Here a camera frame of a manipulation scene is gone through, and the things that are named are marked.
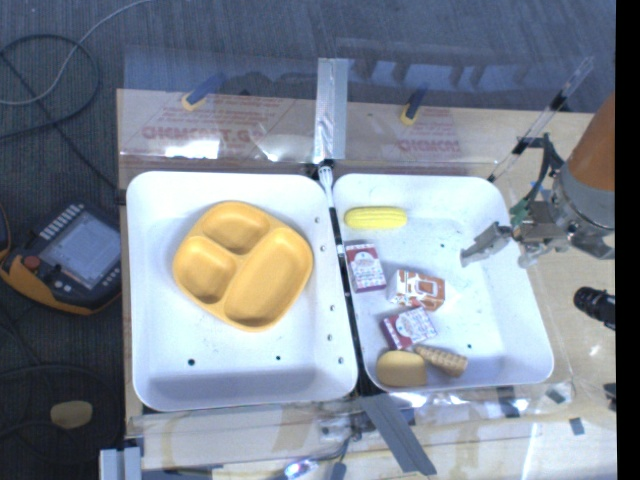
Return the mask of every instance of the dark floor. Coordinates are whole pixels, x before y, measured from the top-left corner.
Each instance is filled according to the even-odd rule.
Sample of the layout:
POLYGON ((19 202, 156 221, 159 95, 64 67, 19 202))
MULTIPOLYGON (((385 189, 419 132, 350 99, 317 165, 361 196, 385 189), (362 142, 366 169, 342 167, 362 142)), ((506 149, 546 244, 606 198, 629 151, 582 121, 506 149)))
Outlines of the dark floor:
MULTIPOLYGON (((134 1, 139 0, 0 0, 0 99, 42 93, 71 46, 64 38, 79 40, 134 1)), ((527 110, 542 110, 580 62, 593 57, 593 71, 568 106, 595 112, 615 88, 615 39, 616 0, 164 0, 139 5, 95 30, 83 43, 86 52, 74 56, 52 94, 32 105, 0 105, 0 205, 14 243, 21 243, 42 215, 72 199, 117 214, 115 90, 166 86, 171 79, 162 69, 153 70, 153 79, 136 79, 142 71, 127 71, 127 62, 148 66, 150 61, 129 57, 132 51, 310 62, 348 57, 358 60, 352 73, 363 88, 358 99, 402 101, 413 83, 403 74, 413 69, 429 78, 425 104, 527 110), (398 66, 392 75, 384 71, 389 63, 398 66)), ((33 304, 0 284, 0 478, 98 477, 95 455, 117 444, 112 431, 121 417, 105 387, 122 397, 120 309, 116 302, 99 314, 78 317, 33 304), (67 367, 2 373, 37 364, 67 367), (72 373, 68 365, 100 378, 72 373), (82 432, 69 436, 38 423, 49 419, 51 405, 73 398, 90 400, 96 408, 94 421, 82 432), (84 469, 75 464, 84 461, 84 469)))

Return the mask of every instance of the small box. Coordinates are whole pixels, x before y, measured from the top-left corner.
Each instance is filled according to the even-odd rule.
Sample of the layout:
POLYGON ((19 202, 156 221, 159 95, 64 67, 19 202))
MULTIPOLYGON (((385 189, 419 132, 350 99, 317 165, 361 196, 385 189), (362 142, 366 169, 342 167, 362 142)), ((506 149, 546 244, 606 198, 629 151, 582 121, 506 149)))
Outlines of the small box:
POLYGON ((438 334, 429 315, 422 307, 388 316, 380 322, 380 327, 389 346, 398 350, 435 338, 438 334))
POLYGON ((373 244, 345 244, 349 278, 356 293, 383 290, 387 286, 378 252, 373 244))
POLYGON ((410 270, 397 270, 387 284, 387 298, 400 306, 435 311, 444 304, 444 280, 410 270))

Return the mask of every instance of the white cable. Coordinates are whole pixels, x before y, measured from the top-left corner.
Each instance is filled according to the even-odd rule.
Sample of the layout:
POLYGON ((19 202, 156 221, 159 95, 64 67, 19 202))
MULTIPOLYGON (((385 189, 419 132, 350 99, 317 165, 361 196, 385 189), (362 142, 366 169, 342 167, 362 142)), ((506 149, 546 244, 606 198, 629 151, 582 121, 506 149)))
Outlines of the white cable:
POLYGON ((142 5, 142 4, 148 4, 150 2, 158 2, 158 1, 160 0, 138 0, 137 2, 133 2, 131 4, 125 5, 124 7, 121 7, 120 9, 112 12, 106 18, 102 18, 98 23, 93 25, 93 27, 91 27, 89 31, 84 36, 82 36, 82 38, 73 46, 73 48, 69 52, 69 55, 67 55, 67 58, 62 63, 62 66, 60 67, 60 70, 58 71, 56 78, 54 79, 53 83, 46 91, 28 100, 11 101, 11 100, 0 99, 0 105, 22 106, 22 105, 30 105, 32 103, 40 101, 42 98, 46 97, 55 89, 56 85, 58 85, 58 83, 60 82, 60 79, 62 78, 62 74, 64 73, 64 70, 67 68, 67 65, 69 64, 71 57, 73 57, 74 53, 76 53, 76 51, 82 45, 82 43, 84 43, 88 39, 88 37, 96 31, 98 27, 105 24, 107 21, 115 18, 116 16, 122 14, 123 12, 128 11, 129 9, 132 9, 133 7, 137 7, 138 5, 142 5))

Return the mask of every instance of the yellow plate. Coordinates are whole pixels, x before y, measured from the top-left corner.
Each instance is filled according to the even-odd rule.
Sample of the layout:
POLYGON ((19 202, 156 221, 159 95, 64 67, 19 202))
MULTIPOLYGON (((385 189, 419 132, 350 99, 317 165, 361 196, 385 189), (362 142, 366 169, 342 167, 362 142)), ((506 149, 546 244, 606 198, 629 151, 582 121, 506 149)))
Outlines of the yellow plate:
POLYGON ((275 325, 304 289, 313 254, 291 227, 255 206, 226 201, 187 233, 173 277, 196 304, 234 327, 275 325))

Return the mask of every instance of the wooden cylinder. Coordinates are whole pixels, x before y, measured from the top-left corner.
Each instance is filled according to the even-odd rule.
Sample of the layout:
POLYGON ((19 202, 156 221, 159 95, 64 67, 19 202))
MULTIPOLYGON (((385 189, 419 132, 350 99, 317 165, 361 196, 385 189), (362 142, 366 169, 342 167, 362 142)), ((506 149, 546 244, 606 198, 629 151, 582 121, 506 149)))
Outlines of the wooden cylinder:
POLYGON ((567 165, 576 180, 607 191, 615 190, 616 100, 612 92, 598 109, 567 165))

